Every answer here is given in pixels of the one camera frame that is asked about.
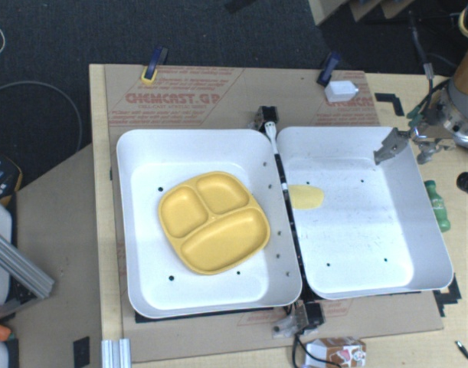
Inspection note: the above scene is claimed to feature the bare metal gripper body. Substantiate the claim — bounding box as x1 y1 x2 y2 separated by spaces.
409 103 468 151

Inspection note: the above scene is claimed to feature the black block with thin wires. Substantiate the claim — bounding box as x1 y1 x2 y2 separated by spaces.
248 105 280 130
272 301 326 339

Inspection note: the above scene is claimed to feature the brown and white carton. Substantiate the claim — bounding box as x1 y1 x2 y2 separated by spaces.
305 337 368 368

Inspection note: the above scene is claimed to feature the green plastic bottle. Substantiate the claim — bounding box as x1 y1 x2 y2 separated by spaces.
424 179 452 233

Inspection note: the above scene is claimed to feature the yellow flat oval piece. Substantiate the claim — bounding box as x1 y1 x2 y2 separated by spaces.
287 184 326 211

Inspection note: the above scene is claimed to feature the small white box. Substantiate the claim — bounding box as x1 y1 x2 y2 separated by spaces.
324 80 360 104

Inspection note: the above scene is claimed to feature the thin black and white rod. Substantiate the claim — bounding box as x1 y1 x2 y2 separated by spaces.
264 121 307 302

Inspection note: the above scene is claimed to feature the white plastic tray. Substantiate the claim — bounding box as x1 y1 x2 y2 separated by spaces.
116 128 303 319
275 126 455 301

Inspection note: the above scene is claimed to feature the brown cardboard board red print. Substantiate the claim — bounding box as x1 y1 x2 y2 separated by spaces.
103 64 445 363

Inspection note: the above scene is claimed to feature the yellow divided plate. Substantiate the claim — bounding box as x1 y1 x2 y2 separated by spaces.
157 170 272 276

